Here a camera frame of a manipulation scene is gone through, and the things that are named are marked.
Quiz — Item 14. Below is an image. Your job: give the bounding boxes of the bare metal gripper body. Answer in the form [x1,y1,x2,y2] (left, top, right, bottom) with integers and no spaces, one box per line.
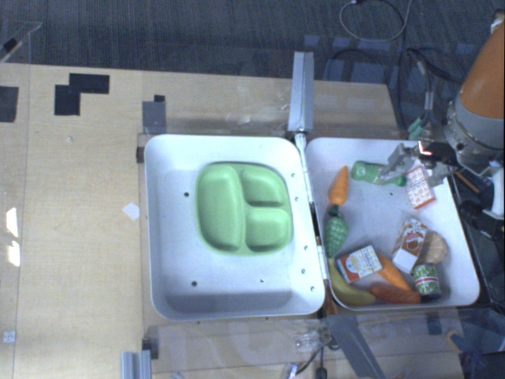
[417,139,494,175]

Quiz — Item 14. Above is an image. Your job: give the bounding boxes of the orange and white patterned carton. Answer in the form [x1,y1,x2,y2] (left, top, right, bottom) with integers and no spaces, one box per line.
[405,165,437,210]

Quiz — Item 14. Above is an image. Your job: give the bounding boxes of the green bottle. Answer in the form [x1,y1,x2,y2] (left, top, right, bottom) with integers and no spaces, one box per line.
[350,160,408,188]

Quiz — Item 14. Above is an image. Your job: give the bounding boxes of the white plastic tray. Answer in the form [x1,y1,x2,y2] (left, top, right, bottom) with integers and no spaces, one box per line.
[144,133,327,322]
[305,137,481,312]

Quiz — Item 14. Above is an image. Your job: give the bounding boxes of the small orange carrot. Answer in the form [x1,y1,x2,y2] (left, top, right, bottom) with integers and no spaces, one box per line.
[327,165,350,207]

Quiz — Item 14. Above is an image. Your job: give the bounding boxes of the tan bread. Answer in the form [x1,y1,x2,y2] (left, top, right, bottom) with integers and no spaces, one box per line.
[417,231,449,266]

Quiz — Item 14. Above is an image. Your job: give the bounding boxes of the orange and white fruit carton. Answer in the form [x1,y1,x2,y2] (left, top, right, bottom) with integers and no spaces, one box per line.
[391,217,428,274]

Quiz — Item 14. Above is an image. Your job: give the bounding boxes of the thin black and white rod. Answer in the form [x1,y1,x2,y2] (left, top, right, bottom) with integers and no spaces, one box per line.
[294,131,329,280]

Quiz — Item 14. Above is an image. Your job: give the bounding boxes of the green grapes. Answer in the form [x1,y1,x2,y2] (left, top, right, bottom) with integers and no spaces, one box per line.
[324,205,350,258]

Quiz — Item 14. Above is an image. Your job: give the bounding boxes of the green can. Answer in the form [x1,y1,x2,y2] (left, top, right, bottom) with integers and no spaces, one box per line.
[410,263,443,302]

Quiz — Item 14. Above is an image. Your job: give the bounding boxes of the large orange carrot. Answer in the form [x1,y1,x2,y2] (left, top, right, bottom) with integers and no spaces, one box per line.
[376,253,412,292]

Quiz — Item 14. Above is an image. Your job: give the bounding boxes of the yellow and orange carton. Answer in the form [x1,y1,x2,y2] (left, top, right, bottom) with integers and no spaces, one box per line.
[335,245,383,285]

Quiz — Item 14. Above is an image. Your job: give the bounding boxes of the orange sausage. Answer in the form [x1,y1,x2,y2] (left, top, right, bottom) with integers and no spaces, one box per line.
[369,284,422,305]

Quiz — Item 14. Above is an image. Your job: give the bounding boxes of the yellow banana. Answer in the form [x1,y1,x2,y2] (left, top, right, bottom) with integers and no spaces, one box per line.
[327,257,376,307]

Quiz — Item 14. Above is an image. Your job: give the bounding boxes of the green divided plate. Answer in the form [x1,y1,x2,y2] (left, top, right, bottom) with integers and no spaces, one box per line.
[194,162,295,257]

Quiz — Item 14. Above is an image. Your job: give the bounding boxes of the black cylinder on white bracket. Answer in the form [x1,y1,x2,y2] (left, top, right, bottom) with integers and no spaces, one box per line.
[458,159,505,244]

